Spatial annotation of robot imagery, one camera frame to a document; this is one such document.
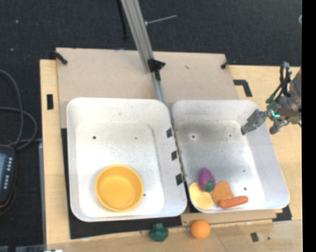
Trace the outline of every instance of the wooden table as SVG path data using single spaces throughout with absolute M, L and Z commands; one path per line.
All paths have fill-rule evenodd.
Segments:
M 213 60 L 215 65 L 224 63 L 224 55 L 203 54 L 197 55 L 194 63 L 201 69 L 199 57 L 206 56 Z M 178 64 L 178 59 L 191 60 L 193 54 L 177 54 L 158 52 L 157 56 L 172 57 Z M 190 213 L 186 210 L 181 218 L 182 227 L 169 229 L 169 237 L 164 243 L 156 243 L 148 237 L 148 231 L 117 233 L 112 235 L 94 236 L 85 239 L 71 239 L 69 232 L 68 206 L 66 197 L 64 163 L 61 141 L 61 121 L 59 103 L 58 71 L 62 66 L 55 60 L 40 61 L 41 108 L 43 119 L 43 147 L 44 147 L 44 195 L 45 195 L 45 226 L 46 243 L 48 249 L 65 249 L 65 251 L 116 251 L 126 247 L 128 251 L 160 251 L 162 249 L 175 251 L 265 251 L 280 248 L 281 251 L 302 250 L 302 168 L 301 168 L 301 128 L 289 125 L 281 132 L 271 135 L 273 147 L 282 168 L 290 192 L 290 210 L 292 220 L 272 222 L 281 210 L 250 211 L 243 217 L 237 214 L 208 215 Z M 299 68 L 291 68 L 295 74 Z M 260 109 L 266 109 L 265 100 L 275 90 L 279 83 L 279 66 L 227 66 L 225 74 L 231 80 L 246 80 L 252 92 L 252 97 L 247 97 L 242 86 L 235 86 L 235 94 L 231 97 L 247 99 L 255 102 Z M 163 87 L 168 90 L 168 83 Z M 54 105 L 50 111 L 47 100 L 52 95 Z M 189 225 L 194 219 L 204 218 L 212 227 L 210 238 L 195 240 L 189 233 Z M 252 241 L 251 233 L 256 233 L 258 241 Z

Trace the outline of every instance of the black cable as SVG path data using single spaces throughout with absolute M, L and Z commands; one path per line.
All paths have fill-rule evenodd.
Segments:
M 282 87 L 282 84 L 283 84 L 283 82 L 281 82 L 279 85 L 278 85 L 278 87 L 277 87 L 277 89 L 273 92 L 273 94 L 272 95 L 276 95 L 276 93 L 279 91 L 279 89 Z
M 279 77 L 279 80 L 280 80 L 280 86 L 279 86 L 280 92 L 277 95 L 277 97 L 275 98 L 275 102 L 277 102 L 279 100 L 279 98 L 281 97 L 282 94 L 284 94 L 285 96 L 288 96 L 288 84 L 291 81 L 290 80 L 290 71 L 289 71 L 289 68 L 285 67 L 286 74 L 285 74 L 285 77 L 284 77 L 283 69 L 284 69 L 284 66 L 282 66 L 281 70 L 280 70 L 280 77 Z
M 0 107 L 0 110 L 4 110 L 4 111 L 14 111 L 14 112 L 19 112 L 20 113 L 20 110 L 17 109 L 17 108 L 13 108 L 13 107 Z M 26 115 L 27 117 L 29 117 L 34 125 L 34 132 L 32 134 L 32 137 L 29 138 L 29 139 L 23 139 L 23 140 L 19 140 L 18 143 L 22 143 L 22 142 L 25 142 L 25 144 L 21 145 L 21 146 L 16 146 L 15 147 L 15 150 L 22 150 L 23 148 L 25 148 L 26 146 L 28 146 L 29 144 L 31 144 L 33 141 L 35 141 L 35 137 L 37 135 L 37 131 L 38 131 L 38 125 L 37 125 L 37 122 L 35 120 L 34 117 L 32 117 L 31 114 L 29 114 L 28 112 L 26 111 L 23 111 L 23 114 Z M 13 146 L 15 145 L 16 142 L 13 142 L 13 143 L 10 143 L 9 145 L 10 146 Z
M 5 75 L 7 78 L 9 78 L 11 80 L 11 82 L 13 83 L 16 92 L 17 92 L 17 97 L 18 97 L 18 103 L 19 103 L 19 111 L 20 111 L 20 129 L 19 129 L 19 134 L 17 137 L 17 140 L 14 143 L 14 147 L 19 143 L 22 134 L 23 134 L 23 128 L 24 128 L 24 112 L 23 112 L 23 103 L 22 103 L 22 98 L 20 97 L 20 92 L 18 89 L 18 85 L 16 83 L 16 81 L 14 80 L 14 78 L 12 76 L 10 76 L 7 72 L 3 71 L 0 69 L 0 74 Z

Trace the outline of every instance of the black clamp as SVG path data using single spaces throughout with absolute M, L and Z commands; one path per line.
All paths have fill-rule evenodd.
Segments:
M 58 58 L 64 65 L 67 64 L 67 60 L 65 60 L 63 56 L 56 51 L 51 51 L 48 55 L 48 58 L 51 60 L 56 60 Z
M 222 64 L 222 65 L 221 65 L 221 68 L 222 68 L 222 69 L 226 69 L 227 65 L 228 65 L 228 61 L 226 61 L 224 64 Z
M 159 71 L 166 65 L 166 63 L 161 62 L 161 61 L 157 61 L 157 60 L 151 58 L 148 60 L 148 64 L 149 64 L 150 72 L 151 73 L 154 72 L 156 80 L 160 81 L 161 77 L 160 77 Z

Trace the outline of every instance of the aluminum rail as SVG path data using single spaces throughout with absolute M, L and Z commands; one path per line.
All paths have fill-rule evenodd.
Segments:
M 149 68 L 149 60 L 154 59 L 153 51 L 146 30 L 145 21 L 138 0 L 121 0 L 125 15 L 129 22 L 130 30 L 135 41 L 137 50 L 140 54 L 144 70 L 151 72 Z M 165 103 L 164 94 L 160 80 L 157 80 L 155 74 L 152 73 L 152 80 L 157 99 Z

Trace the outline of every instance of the wooden board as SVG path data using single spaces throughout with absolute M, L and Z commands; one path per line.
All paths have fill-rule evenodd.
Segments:
M 244 68 L 241 67 L 241 71 L 239 70 L 239 66 L 232 67 L 225 69 L 227 74 L 231 74 L 230 81 L 232 79 L 248 79 L 250 83 L 257 83 L 259 81 L 258 76 L 254 76 L 259 72 L 259 68 L 251 67 L 254 69 L 254 73 L 250 73 L 248 67 Z M 41 60 L 40 61 L 40 79 L 41 79 L 41 106 L 42 106 L 42 115 L 43 115 L 43 140 L 44 140 L 44 166 L 45 166 L 45 204 L 46 204 L 46 236 L 47 236 L 47 243 L 48 244 L 55 244 L 55 243 L 77 243 L 81 240 L 71 240 L 69 235 L 69 222 L 68 222 L 68 210 L 67 210 L 67 199 L 66 199 L 66 187 L 65 187 L 65 174 L 64 174 L 64 167 L 63 167 L 63 157 L 62 157 L 62 142 L 61 142 L 61 135 L 60 135 L 60 104 L 59 104 L 59 93 L 58 93 L 58 64 L 54 60 Z M 270 86 L 269 81 L 276 85 L 277 79 L 274 78 L 275 71 L 278 71 L 279 68 L 263 68 L 264 77 L 268 78 L 267 84 Z M 273 75 L 266 73 L 267 70 L 273 70 Z M 266 90 L 260 90 L 259 92 L 251 85 L 251 90 L 254 93 L 253 98 L 247 98 L 251 100 L 262 100 L 262 97 L 267 96 Z M 235 94 L 233 93 L 232 97 L 236 95 L 239 96 L 241 99 L 245 99 L 245 95 L 240 92 L 239 87 L 235 90 Z M 54 108 L 47 109 L 47 95 L 52 95 L 54 99 Z M 292 128 L 295 132 L 292 132 L 293 135 L 296 135 L 297 128 Z M 293 197 L 291 196 L 290 208 L 292 213 L 294 214 L 294 218 L 298 221 L 301 221 L 302 216 L 299 216 L 301 212 L 301 186 L 299 182 L 297 182 L 296 176 L 298 179 L 300 178 L 301 173 L 301 157 L 299 156 L 299 152 L 301 153 L 301 148 L 299 150 L 299 138 L 291 139 L 291 134 L 286 135 L 284 132 L 284 136 L 282 132 L 278 135 L 274 135 L 271 137 L 274 143 L 274 148 L 276 154 L 278 155 L 279 162 L 283 168 L 283 172 L 285 173 L 286 181 L 288 183 L 288 187 L 291 193 L 293 191 Z M 213 226 L 218 225 L 229 225 L 229 223 L 234 223 L 238 221 L 243 225 L 249 225 L 250 222 L 246 221 L 264 221 L 266 220 L 268 223 L 270 222 L 269 219 L 274 218 L 276 216 L 276 212 L 274 210 L 270 210 L 264 213 L 259 212 L 251 212 L 249 216 L 244 216 L 243 219 L 237 217 L 219 217 L 219 216 L 208 216 L 205 217 Z M 187 226 L 191 224 L 194 219 L 204 217 L 201 214 L 194 214 L 185 212 L 182 215 L 182 220 L 184 226 L 182 227 L 181 232 L 177 232 L 176 234 L 171 235 L 172 237 L 169 239 L 172 241 L 174 238 L 174 242 L 177 246 L 177 243 L 185 243 L 185 248 L 188 247 L 187 244 L 194 242 L 191 238 L 189 238 L 189 232 L 187 231 Z M 120 246 L 121 244 L 127 244 L 129 239 L 134 238 L 137 241 L 142 241 L 143 232 L 133 232 L 133 233 L 120 233 L 120 234 L 113 234 L 108 236 L 97 236 L 90 238 L 91 241 L 98 242 L 99 240 L 103 241 L 107 239 L 115 238 L 115 241 L 109 242 L 111 246 Z M 150 247 L 150 250 L 154 251 L 156 247 L 155 243 L 147 244 Z M 129 247 L 129 251 L 131 249 L 135 249 L 135 246 Z
M 68 63 L 57 61 L 61 127 L 66 107 L 76 97 L 155 99 L 152 74 L 134 50 L 57 48 Z M 167 106 L 181 99 L 237 99 L 223 54 L 154 52 L 161 70 Z
M 263 252 L 303 251 L 302 221 L 284 221 L 277 223 L 254 223 L 237 225 L 212 225 L 209 237 L 195 239 L 189 227 L 168 230 L 168 238 L 157 243 L 149 237 L 149 231 L 137 234 L 105 236 L 99 239 L 86 239 L 76 242 L 48 244 L 47 249 L 63 249 L 66 252 L 82 251 L 189 251 L 189 252 Z

